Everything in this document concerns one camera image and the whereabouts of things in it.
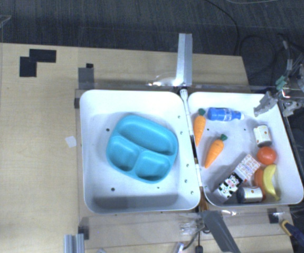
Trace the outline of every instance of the yellow banana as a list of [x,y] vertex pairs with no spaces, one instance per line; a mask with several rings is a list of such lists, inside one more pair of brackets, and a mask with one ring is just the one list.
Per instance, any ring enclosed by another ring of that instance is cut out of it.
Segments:
[[275,188],[273,186],[272,178],[277,169],[277,166],[275,164],[270,164],[267,167],[264,168],[263,171],[263,187],[264,190],[272,195],[275,200],[280,200],[279,196],[275,192]]

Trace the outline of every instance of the black floor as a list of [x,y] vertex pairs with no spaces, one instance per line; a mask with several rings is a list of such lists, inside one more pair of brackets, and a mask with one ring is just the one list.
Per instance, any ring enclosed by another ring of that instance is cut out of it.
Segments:
[[[226,0],[0,0],[0,15],[12,17],[3,34],[11,43],[176,52],[178,33],[192,33],[194,53],[241,55],[253,85],[271,85],[284,72],[287,54],[279,33],[304,48],[304,0],[243,5]],[[290,122],[304,135],[304,110]],[[304,229],[303,216],[294,220]]]

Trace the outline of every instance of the carrot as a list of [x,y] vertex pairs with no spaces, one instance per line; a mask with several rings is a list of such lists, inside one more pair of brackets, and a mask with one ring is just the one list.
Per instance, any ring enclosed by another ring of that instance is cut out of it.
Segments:
[[262,169],[258,169],[255,174],[254,174],[254,184],[257,186],[257,187],[260,187],[261,188],[261,191],[262,191],[262,200],[265,200],[266,199],[266,192],[264,190],[264,186],[263,186],[263,170]]
[[198,113],[199,113],[199,115],[194,119],[194,124],[193,124],[195,146],[197,146],[197,147],[200,143],[201,137],[204,133],[205,126],[206,126],[206,118],[204,117],[205,110],[199,109]]
[[227,136],[224,134],[221,134],[220,138],[215,140],[206,156],[205,160],[205,168],[207,169],[212,162],[217,158],[217,156],[222,152],[224,149],[224,141],[227,140]]

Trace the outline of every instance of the red tomato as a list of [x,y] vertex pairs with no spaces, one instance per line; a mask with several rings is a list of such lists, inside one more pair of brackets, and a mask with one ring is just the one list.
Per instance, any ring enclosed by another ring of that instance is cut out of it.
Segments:
[[274,163],[275,159],[277,158],[277,154],[270,147],[264,146],[259,149],[256,157],[262,164],[270,165]]

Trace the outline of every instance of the blue plate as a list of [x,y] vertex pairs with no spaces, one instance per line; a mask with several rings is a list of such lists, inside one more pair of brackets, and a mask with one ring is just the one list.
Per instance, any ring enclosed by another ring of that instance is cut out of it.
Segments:
[[178,140],[167,128],[137,115],[116,125],[106,157],[116,170],[146,183],[163,180],[178,153]]

